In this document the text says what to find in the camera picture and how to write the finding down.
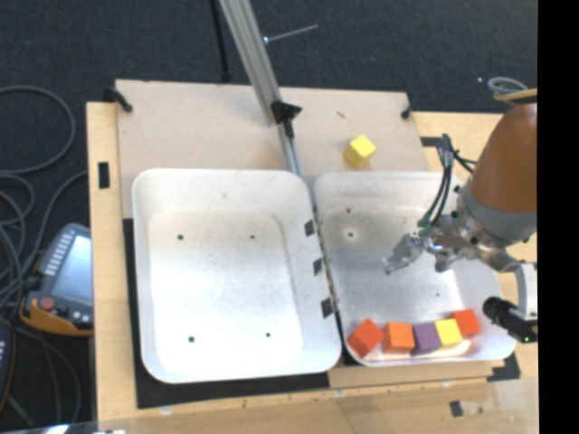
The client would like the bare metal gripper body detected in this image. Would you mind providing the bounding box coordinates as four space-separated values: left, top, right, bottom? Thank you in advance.
422 212 515 274

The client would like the pale wood board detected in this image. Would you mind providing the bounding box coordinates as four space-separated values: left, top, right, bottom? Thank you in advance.
114 78 507 389

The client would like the orange cube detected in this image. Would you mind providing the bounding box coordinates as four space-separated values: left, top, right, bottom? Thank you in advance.
382 321 416 355

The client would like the yellow cube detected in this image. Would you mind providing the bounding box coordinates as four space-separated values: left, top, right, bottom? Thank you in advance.
434 317 464 347
342 134 377 170

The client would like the black cylinder on white bracket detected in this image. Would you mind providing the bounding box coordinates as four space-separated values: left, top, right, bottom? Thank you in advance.
481 259 538 344

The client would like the white plastic tray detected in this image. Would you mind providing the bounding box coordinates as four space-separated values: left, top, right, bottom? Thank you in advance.
131 167 343 384
311 171 517 368

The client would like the purple cube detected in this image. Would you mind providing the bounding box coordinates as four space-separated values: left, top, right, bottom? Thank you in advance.
412 322 442 354

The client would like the red cube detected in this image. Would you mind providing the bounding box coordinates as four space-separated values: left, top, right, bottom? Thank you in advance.
346 317 386 359
451 308 482 337

